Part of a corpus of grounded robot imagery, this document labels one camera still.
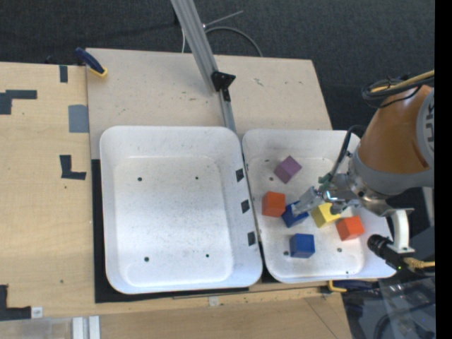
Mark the orange cube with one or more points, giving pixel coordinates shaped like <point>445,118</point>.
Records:
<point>273,204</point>
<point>350,229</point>

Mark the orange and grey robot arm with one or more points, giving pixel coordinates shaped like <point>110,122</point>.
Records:
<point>392,143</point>

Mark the white plastic tray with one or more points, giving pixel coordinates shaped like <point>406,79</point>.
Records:
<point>328,263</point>
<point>173,221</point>

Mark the blue cube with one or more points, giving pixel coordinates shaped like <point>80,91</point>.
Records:
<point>290,220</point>
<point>302,245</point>

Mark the pale wood board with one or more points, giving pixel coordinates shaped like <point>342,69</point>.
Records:
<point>159,90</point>

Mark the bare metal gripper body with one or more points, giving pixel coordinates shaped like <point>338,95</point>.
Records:
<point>370,200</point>

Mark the black cylinder on white bracket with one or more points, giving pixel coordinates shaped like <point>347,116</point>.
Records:
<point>400,230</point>

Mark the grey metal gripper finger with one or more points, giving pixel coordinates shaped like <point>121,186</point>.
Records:
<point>338,209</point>
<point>309,200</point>

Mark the yellow cube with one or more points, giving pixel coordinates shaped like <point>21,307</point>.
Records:
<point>324,219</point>

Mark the purple cube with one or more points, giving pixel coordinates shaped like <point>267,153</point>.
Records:
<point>286,169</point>

